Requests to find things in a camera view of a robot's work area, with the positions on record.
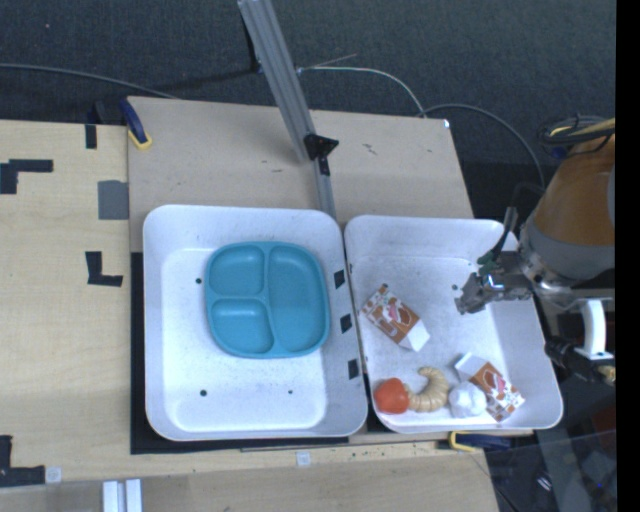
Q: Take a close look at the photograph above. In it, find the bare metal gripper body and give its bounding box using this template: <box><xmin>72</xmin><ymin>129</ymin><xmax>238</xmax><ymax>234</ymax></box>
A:
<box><xmin>491</xmin><ymin>249</ymin><xmax>577</xmax><ymax>303</ymax></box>

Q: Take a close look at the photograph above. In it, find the white plastic tray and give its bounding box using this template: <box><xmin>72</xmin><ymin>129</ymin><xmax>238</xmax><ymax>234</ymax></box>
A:
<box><xmin>142</xmin><ymin>203</ymin><xmax>370</xmax><ymax>443</ymax></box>
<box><xmin>343</xmin><ymin>214</ymin><xmax>565</xmax><ymax>436</ymax></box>

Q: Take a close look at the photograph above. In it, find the orange and white carton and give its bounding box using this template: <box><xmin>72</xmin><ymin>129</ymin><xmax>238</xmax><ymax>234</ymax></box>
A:
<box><xmin>359</xmin><ymin>283</ymin><xmax>432</xmax><ymax>353</ymax></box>
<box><xmin>453</xmin><ymin>351</ymin><xmax>527</xmax><ymax>424</ymax></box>

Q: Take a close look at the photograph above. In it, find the beige croissant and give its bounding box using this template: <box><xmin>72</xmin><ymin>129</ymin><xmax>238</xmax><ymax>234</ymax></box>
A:
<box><xmin>405</xmin><ymin>365</ymin><xmax>451</xmax><ymax>414</ymax></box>

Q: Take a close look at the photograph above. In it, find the white garlic bulb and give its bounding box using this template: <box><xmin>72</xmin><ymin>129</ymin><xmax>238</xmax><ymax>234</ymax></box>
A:
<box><xmin>447</xmin><ymin>380</ymin><xmax>489</xmax><ymax>420</ymax></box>

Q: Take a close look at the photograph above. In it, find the red tomato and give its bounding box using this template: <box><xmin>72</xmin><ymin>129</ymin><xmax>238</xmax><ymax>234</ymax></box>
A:
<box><xmin>372</xmin><ymin>376</ymin><xmax>412</xmax><ymax>416</ymax></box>

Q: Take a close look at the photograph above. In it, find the blue divided plate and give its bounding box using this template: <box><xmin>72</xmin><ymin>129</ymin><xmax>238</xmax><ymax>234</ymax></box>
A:
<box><xmin>202</xmin><ymin>240</ymin><xmax>332</xmax><ymax>360</ymax></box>

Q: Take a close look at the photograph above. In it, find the pale wood board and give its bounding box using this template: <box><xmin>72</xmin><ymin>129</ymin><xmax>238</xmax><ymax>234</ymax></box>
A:
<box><xmin>126</xmin><ymin>95</ymin><xmax>534</xmax><ymax>452</ymax></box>

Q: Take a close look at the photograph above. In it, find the black cylinder on white bracket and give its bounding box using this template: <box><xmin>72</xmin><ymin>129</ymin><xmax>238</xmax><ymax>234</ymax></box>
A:
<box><xmin>544</xmin><ymin>297</ymin><xmax>617</xmax><ymax>382</ymax></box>

